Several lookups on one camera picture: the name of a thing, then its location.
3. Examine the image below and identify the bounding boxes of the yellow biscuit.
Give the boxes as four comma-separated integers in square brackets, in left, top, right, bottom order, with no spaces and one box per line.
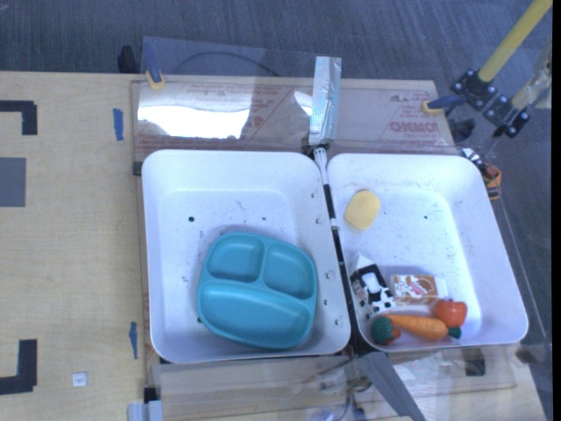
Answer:
[343,189,382,232]

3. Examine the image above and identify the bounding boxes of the white plastic tray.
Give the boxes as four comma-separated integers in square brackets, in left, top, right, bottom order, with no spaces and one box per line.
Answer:
[325,152,530,353]
[140,148,352,365]

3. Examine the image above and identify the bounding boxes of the teal divided plate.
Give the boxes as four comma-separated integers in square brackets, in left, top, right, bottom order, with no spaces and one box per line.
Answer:
[195,231,319,352]

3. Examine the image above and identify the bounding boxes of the brown cardboard board red print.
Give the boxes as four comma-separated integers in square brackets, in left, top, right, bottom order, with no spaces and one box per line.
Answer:
[130,75,519,397]

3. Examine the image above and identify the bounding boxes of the black and white milk carton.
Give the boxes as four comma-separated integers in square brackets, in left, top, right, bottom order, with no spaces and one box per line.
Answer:
[349,252,397,321]

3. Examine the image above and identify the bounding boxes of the orange and white carton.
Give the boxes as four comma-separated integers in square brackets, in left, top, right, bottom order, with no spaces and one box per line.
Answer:
[389,274,450,304]

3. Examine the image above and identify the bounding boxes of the orange carrot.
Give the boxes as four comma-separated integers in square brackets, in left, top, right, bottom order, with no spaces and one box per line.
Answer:
[385,313,463,342]

